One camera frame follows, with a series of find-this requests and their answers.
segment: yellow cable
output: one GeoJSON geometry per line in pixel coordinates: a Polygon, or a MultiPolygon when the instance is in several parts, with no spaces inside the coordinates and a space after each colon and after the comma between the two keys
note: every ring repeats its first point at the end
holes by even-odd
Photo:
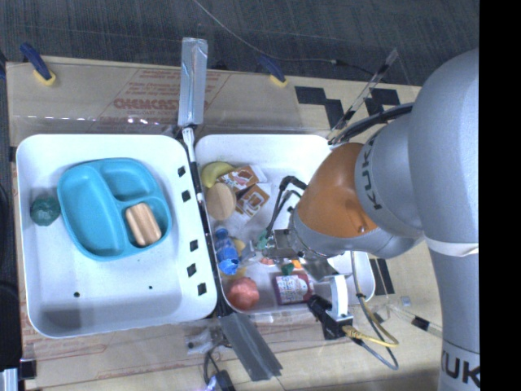
{"type": "Polygon", "coordinates": [[[352,339],[362,339],[362,340],[369,340],[373,343],[376,343],[377,345],[385,346],[386,348],[396,348],[399,343],[395,340],[393,343],[387,343],[386,341],[377,339],[376,337],[367,336],[362,332],[359,332],[356,328],[353,326],[343,326],[342,330],[345,333],[345,336],[350,337],[352,339]]]}
{"type": "MultiPolygon", "coordinates": [[[[352,253],[352,265],[354,267],[354,253],[352,253]]],[[[353,277],[354,278],[354,282],[355,282],[355,286],[356,286],[356,289],[357,289],[357,292],[360,292],[361,289],[360,289],[360,284],[358,283],[358,278],[355,276],[353,277]]],[[[377,318],[374,316],[373,312],[369,309],[369,306],[367,305],[366,303],[366,299],[365,299],[365,296],[361,295],[361,297],[359,297],[359,300],[361,302],[361,304],[364,306],[364,309],[366,310],[367,314],[369,315],[370,319],[373,321],[374,325],[385,335],[387,336],[387,338],[392,342],[392,343],[388,343],[386,341],[383,341],[383,340],[380,340],[380,339],[376,339],[375,337],[372,337],[372,336],[367,336],[361,332],[359,332],[356,328],[354,328],[353,326],[344,326],[342,327],[342,330],[344,331],[344,333],[348,336],[348,337],[352,337],[352,338],[356,338],[356,339],[364,339],[364,340],[370,340],[374,343],[377,343],[381,346],[386,346],[388,348],[396,348],[400,342],[398,342],[398,340],[391,334],[389,333],[387,330],[385,330],[383,328],[383,326],[380,324],[380,322],[377,320],[377,318]]]]}

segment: green ball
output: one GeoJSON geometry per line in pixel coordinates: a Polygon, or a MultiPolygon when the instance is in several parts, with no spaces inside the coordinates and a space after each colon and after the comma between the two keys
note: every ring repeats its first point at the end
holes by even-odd
{"type": "Polygon", "coordinates": [[[39,226],[49,226],[59,214],[59,202],[54,197],[38,197],[31,204],[31,218],[39,226]]]}

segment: banana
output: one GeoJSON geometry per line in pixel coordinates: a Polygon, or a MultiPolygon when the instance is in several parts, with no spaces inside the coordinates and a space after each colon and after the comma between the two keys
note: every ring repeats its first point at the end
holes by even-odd
{"type": "Polygon", "coordinates": [[[201,171],[201,182],[206,188],[212,188],[215,181],[221,175],[227,174],[234,169],[235,167],[227,162],[222,162],[220,160],[210,162],[209,164],[206,164],[201,171]]]}
{"type": "Polygon", "coordinates": [[[233,238],[232,240],[234,241],[237,252],[240,254],[243,249],[246,248],[246,244],[241,239],[233,238]]]}

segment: gray carpet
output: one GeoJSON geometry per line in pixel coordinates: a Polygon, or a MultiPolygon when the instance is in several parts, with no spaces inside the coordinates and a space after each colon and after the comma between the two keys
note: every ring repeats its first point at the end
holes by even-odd
{"type": "MultiPolygon", "coordinates": [[[[202,37],[211,68],[260,71],[261,50],[293,59],[280,61],[287,75],[364,81],[396,48],[401,61],[386,80],[420,86],[444,61],[479,45],[479,0],[197,1],[236,36],[193,0],[0,0],[0,50],[22,60],[18,47],[30,42],[45,55],[179,65],[182,38],[202,37]]],[[[9,191],[3,87],[0,135],[0,181],[9,191]]],[[[11,219],[5,249],[0,280],[9,286],[17,282],[11,219]]],[[[0,369],[20,356],[7,288],[0,290],[0,369]]]]}

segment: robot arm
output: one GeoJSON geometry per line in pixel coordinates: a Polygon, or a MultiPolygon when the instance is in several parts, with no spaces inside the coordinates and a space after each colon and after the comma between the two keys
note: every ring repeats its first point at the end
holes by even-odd
{"type": "Polygon", "coordinates": [[[439,389],[479,389],[478,61],[450,60],[413,106],[365,145],[336,147],[291,215],[307,260],[348,250],[395,257],[426,240],[440,290],[439,389]]]}

